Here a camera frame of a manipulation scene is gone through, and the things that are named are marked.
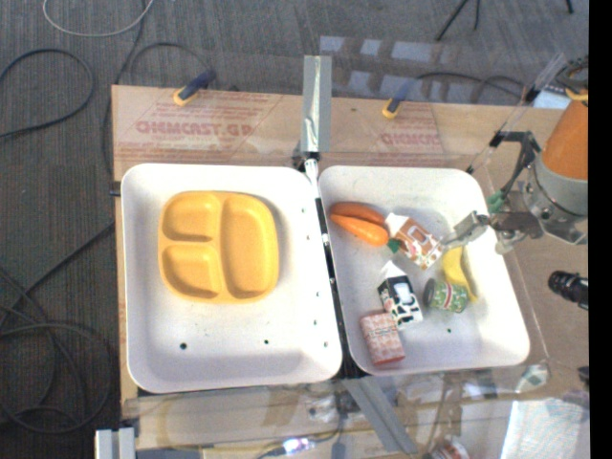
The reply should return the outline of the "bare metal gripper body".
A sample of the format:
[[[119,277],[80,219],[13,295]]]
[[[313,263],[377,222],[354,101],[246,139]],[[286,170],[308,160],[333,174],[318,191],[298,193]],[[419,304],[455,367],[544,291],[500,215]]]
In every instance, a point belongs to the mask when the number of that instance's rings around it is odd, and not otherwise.
[[[554,181],[546,186],[529,179],[507,192],[489,197],[491,225],[496,231],[520,230],[537,239],[547,234],[570,245],[588,243],[588,233],[578,224],[588,216],[587,185]]]

